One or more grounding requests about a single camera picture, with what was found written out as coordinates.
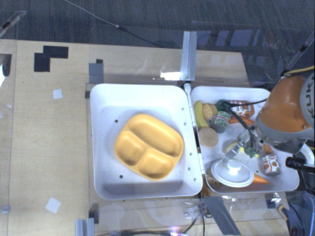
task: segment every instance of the white plate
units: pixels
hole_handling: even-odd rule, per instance
[[[94,186],[104,199],[193,196],[202,188],[196,142],[185,92],[175,86],[99,84],[91,91]],[[174,170],[151,181],[124,166],[114,142],[125,123],[145,113],[178,131],[185,143]]]
[[[195,104],[198,100],[203,103],[215,104],[217,101],[225,100],[245,100],[249,102],[259,101],[267,98],[270,92],[261,88],[226,88],[226,87],[196,87],[191,92],[192,103]],[[264,103],[254,105],[255,114],[251,117],[255,120],[257,113],[261,110]],[[201,153],[205,170],[211,167],[212,163],[224,156],[225,149],[236,141],[236,137],[244,130],[241,124],[228,125],[226,131],[218,134],[219,142],[215,147],[206,148],[201,145]],[[278,157],[278,162],[281,169],[281,174],[274,177],[267,177],[264,174],[264,169],[260,162],[260,158],[250,158],[245,153],[238,154],[235,159],[245,163],[253,172],[265,179],[270,184],[251,184],[243,188],[233,188],[226,185],[209,185],[209,187],[220,194],[232,193],[253,193],[253,192],[280,192],[293,191],[299,185],[299,175],[296,170],[285,166],[287,157],[292,156],[279,150],[274,150]]]

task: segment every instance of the banana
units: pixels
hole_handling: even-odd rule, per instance
[[[197,127],[209,127],[208,123],[206,122],[205,118],[202,115],[202,101],[197,101],[196,104],[193,107],[197,122]]]

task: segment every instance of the wooden table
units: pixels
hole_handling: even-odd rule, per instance
[[[50,72],[34,72],[34,53],[42,53],[44,45],[69,47],[68,59],[51,59]],[[12,54],[11,75],[0,87],[2,106],[12,103],[9,116],[0,120],[0,205],[11,207],[9,216],[0,214],[0,234],[74,235],[75,220],[86,219],[90,208],[84,97],[89,63],[103,60],[106,81],[141,81],[143,77],[155,83],[161,82],[161,72],[180,70],[181,50],[0,40],[0,53]],[[238,81],[237,86],[248,85],[241,54],[198,51],[196,76],[215,79],[213,85],[227,85],[231,80]],[[62,98],[54,99],[56,89],[62,90]],[[45,208],[51,197],[61,202],[57,213]],[[159,228],[163,223],[145,217],[170,219],[174,213],[178,213],[178,223],[183,223],[178,200],[165,202],[155,211],[159,214],[151,216],[147,206],[139,208],[137,202],[124,206],[104,201],[102,207],[109,214],[105,230],[113,223],[124,229],[137,228],[136,223]],[[246,209],[232,213],[244,233],[258,235],[261,228],[268,235],[286,232],[285,221],[275,211],[253,209],[256,219],[249,222],[253,217]],[[220,235],[213,219],[206,223],[207,232]],[[197,224],[191,235],[201,234],[200,221]]]

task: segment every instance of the wooden surface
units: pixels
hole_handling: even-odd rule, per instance
[[[8,41],[8,45],[14,46],[14,43]],[[51,59],[50,73],[34,72],[34,53],[42,53],[44,45],[68,46],[69,57]],[[8,90],[14,92],[11,95],[14,96],[11,169],[2,163],[0,180],[2,183],[5,174],[8,179],[10,170],[11,213],[8,221],[1,217],[0,226],[8,224],[9,236],[71,236],[75,234],[75,220],[86,219],[90,208],[87,105],[84,98],[89,62],[103,59],[105,80],[112,75],[117,80],[123,80],[126,75],[129,78],[158,79],[161,72],[180,70],[181,50],[30,41],[17,41],[15,46],[16,51],[8,49],[16,54],[16,76],[15,79],[12,76],[11,82],[15,90]],[[235,66],[232,73],[225,72],[231,67],[221,65],[222,73],[218,73],[219,64],[211,66],[210,61],[209,53],[197,53],[197,68],[200,67],[203,76],[215,75],[225,80],[236,76],[239,81],[246,82],[244,65]],[[61,99],[53,98],[56,89],[62,90]],[[1,138],[8,135],[5,131],[9,128],[9,123],[1,124]],[[0,162],[2,159],[10,160],[2,150],[0,157]],[[8,186],[1,191],[4,192],[1,193],[3,204],[2,197],[8,192]],[[61,202],[56,214],[45,209],[51,197]],[[185,203],[179,205],[178,202],[183,203],[181,200],[103,201],[99,206],[105,214],[101,218],[103,228],[160,228],[168,225],[170,220],[184,228],[190,221],[183,218]],[[256,221],[247,222],[253,218],[251,212],[257,214]],[[246,235],[285,235],[285,221],[275,210],[260,207],[251,211],[237,209],[233,210],[233,216]],[[213,219],[207,223],[206,235],[221,235]],[[262,228],[266,225],[270,228],[264,233]],[[202,226],[196,226],[190,235],[200,234],[201,230]]]

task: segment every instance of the yellow divided plate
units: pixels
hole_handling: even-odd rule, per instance
[[[132,117],[115,141],[115,155],[149,180],[161,180],[175,168],[184,151],[182,136],[147,114]]]

